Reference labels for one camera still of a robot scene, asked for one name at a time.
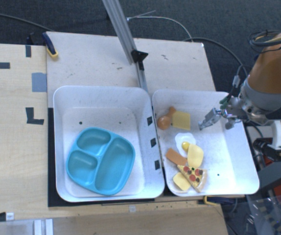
pizza slice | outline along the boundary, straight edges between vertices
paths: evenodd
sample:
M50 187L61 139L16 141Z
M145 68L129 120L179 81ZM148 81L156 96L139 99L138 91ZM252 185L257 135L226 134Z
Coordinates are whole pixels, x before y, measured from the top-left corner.
M197 192L201 192L207 180L207 170L188 167L186 165L177 165L177 167L193 188Z

blue plate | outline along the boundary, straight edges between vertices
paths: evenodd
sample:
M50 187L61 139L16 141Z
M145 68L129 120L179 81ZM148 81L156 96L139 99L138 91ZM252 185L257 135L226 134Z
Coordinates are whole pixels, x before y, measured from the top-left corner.
M125 138L92 127L83 130L67 158L67 173L82 187L103 195L117 194L133 168L135 150Z

white plastic tray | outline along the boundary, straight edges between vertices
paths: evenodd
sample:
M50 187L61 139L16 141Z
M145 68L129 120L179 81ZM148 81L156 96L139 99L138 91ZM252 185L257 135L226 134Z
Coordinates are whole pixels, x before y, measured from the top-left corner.
M253 194L259 188L259 179L248 145L244 126L235 124L225 129L226 119L213 126L199 130L198 121L213 108L219 109L219 101L227 93L206 91L158 90L153 94L153 108L156 119L165 115L170 106L178 111L190 113L191 133L196 144L204 150L201 168L208 170L208 179L201 193L192 187L184 192L173 182L173 176L179 172L177 166L165 157L169 148L177 150L175 136L188 131L170 127L157 129L163 158L166 183L178 196Z
M69 202L155 198L164 190L158 141L147 92L133 87L62 86L53 96L56 187ZM70 179L66 160L77 135L99 127L126 138L135 162L124 188L112 196L89 191Z

wooden table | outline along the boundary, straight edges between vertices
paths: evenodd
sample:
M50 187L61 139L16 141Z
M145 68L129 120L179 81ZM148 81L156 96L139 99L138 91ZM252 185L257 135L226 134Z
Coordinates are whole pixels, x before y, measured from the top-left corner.
M90 39L94 41L95 36L91 36ZM116 38L109 39L119 46ZM142 39L136 40L136 44L143 49L145 47L151 49L154 52L152 56L159 56L161 62L165 61L164 64L190 45L192 51L196 52L187 56L190 59L188 65L194 67L196 76L191 77L189 85L183 85L179 81L175 84L168 83L165 88L215 90L202 44ZM157 50L155 52L156 45L165 44L168 45L165 51L169 50L169 53L159 53ZM0 44L0 63L10 64L9 69L0 69L0 212L13 212L15 220L56 218L54 230L65 230L65 234L69 234L68 229L76 230L76 234L84 234L87 226L94 227L97 234L128 234L132 227L135 234L143 231L149 234L157 231L154 234L158 234L167 230L173 231L171 233L177 230L188 232L195 230L200 234L227 234L221 207L199 205L193 197L184 199L161 196L154 202L49 208L47 109L50 100L47 94L52 93L54 86L60 85L59 81L56 81L54 86L49 83L54 77L54 75L49 77L54 68L47 70L50 62L55 61L47 55L44 46ZM115 67L114 72L122 72L124 65L121 63ZM146 79L149 93L152 93L159 87L159 83L153 81L157 71L150 67L157 67L159 64L157 59L151 58L145 60L144 65L145 69L149 70ZM47 74L48 88L45 92L43 88L38 90L33 87L35 81L32 76L35 74ZM137 86L137 80L131 82L123 79L123 81L128 83L127 86L131 84ZM43 119L44 122L27 123L27 108L34 110L32 120Z

dark gray carpet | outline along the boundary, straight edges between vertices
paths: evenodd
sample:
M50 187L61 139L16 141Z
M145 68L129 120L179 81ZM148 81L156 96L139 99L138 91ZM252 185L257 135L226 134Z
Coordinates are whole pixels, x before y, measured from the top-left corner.
M172 18L193 37L209 38L228 47L248 66L254 64L256 56L247 41L249 34L266 29L281 31L281 0L120 0L120 3L127 17L155 10L152 16ZM0 13L55 31L115 35L101 0L0 0ZM188 38L178 24L167 20L133 19L129 25L134 37ZM44 29L0 16L0 43L25 44L32 32L34 42L41 44ZM204 44L216 90L228 92L238 62L223 48L209 42ZM281 109L269 118L281 118Z

